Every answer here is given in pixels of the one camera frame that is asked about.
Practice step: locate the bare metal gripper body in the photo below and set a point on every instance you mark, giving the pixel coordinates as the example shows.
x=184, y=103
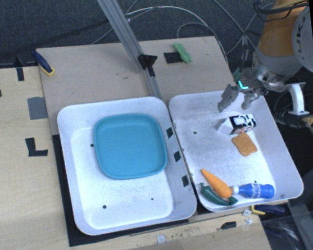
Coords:
x=264, y=81

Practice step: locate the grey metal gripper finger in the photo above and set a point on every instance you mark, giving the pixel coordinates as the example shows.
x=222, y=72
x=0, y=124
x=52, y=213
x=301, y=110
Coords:
x=249, y=99
x=226, y=97

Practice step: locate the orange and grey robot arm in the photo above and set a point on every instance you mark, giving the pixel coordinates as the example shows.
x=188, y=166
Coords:
x=281, y=35

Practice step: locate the black and white carton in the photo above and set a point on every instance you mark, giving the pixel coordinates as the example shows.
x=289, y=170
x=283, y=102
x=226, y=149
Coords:
x=240, y=124

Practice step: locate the tan bread slice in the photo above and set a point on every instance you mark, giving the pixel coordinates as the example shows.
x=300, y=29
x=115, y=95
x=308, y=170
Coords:
x=244, y=144

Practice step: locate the white plastic tray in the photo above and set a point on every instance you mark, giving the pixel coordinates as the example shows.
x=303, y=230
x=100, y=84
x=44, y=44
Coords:
x=126, y=204
x=210, y=151

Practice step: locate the orange carrot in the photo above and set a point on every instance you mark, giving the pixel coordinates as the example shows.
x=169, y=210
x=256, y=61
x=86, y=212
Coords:
x=217, y=183

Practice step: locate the blue bottle with white cap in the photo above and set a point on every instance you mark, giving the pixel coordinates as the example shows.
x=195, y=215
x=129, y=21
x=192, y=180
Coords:
x=256, y=190

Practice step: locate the dark green pepper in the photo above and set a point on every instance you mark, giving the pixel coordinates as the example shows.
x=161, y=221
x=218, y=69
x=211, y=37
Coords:
x=212, y=197

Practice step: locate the blue plate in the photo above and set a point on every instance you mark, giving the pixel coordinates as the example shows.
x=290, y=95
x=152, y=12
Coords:
x=130, y=146

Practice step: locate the small black block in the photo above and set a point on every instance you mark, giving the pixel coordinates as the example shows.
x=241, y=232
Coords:
x=229, y=225

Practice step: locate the pale wood board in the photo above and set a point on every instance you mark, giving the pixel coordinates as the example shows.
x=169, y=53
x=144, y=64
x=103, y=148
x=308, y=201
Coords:
x=96, y=75

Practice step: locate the black cylinder on white bracket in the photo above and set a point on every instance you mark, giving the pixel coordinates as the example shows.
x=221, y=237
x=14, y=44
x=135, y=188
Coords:
x=297, y=98

